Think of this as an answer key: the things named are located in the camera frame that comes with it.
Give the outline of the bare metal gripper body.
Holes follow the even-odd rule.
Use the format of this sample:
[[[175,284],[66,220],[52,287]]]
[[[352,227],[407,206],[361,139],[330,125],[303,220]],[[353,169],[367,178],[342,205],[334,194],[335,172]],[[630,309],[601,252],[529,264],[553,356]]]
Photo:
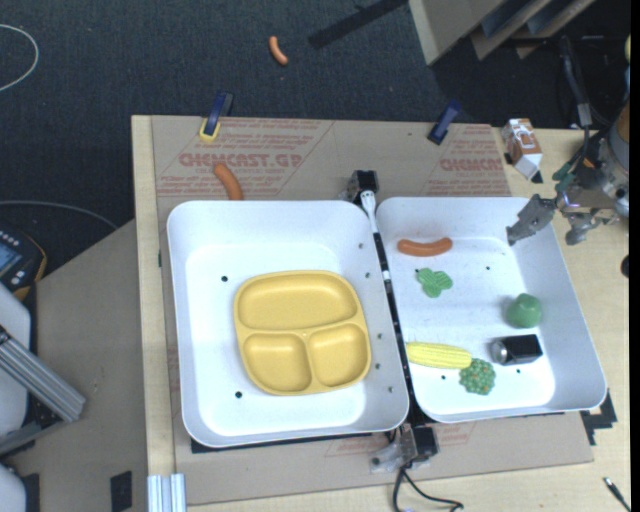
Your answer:
[[[566,163],[553,174],[556,205],[569,217],[609,224],[629,217],[629,174],[615,162]]]

